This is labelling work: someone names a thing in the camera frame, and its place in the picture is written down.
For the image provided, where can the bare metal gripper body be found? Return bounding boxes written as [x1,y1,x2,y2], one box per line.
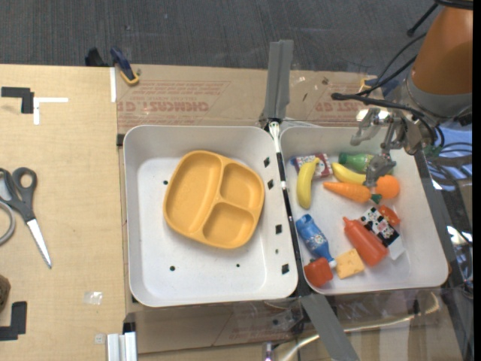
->
[377,107,437,156]

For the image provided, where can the orange fruit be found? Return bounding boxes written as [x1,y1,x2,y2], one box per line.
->
[374,174,401,200]

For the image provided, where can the green bottle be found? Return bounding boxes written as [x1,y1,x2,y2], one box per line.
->
[337,151,394,175]

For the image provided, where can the yellow banana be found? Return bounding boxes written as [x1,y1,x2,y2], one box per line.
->
[331,162,368,186]
[296,157,321,211]

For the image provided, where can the orange carrot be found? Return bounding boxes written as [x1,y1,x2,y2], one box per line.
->
[322,180,383,205]

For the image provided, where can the red and white packet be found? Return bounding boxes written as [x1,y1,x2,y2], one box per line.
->
[290,153,334,181]

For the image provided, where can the cow print milk carton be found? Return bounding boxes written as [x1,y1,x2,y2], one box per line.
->
[359,206,407,261]

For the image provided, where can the orange sauce bottle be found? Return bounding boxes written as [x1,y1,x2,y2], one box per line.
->
[342,216,389,267]

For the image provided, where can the white plastic tray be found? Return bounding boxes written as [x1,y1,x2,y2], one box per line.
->
[123,124,299,308]
[279,126,449,296]

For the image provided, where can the blue bottle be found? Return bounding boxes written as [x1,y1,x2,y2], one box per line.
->
[295,213,338,269]

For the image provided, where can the yellow cheese wedge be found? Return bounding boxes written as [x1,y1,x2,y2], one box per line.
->
[334,248,366,280]

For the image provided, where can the red bell pepper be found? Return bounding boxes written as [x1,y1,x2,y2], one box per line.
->
[303,256,334,289]

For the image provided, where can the orange divided plate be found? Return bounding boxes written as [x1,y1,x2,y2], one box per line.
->
[162,149,266,250]

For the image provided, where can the brown cardboard board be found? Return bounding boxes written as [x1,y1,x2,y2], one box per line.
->
[115,64,454,355]

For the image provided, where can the brown round lump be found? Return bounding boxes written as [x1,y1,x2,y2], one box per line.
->
[0,274,12,312]

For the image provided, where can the grey handled scissors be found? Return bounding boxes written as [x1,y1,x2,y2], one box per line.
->
[0,166,53,270]

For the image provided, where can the grey ring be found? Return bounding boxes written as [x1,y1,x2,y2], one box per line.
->
[0,200,17,247]

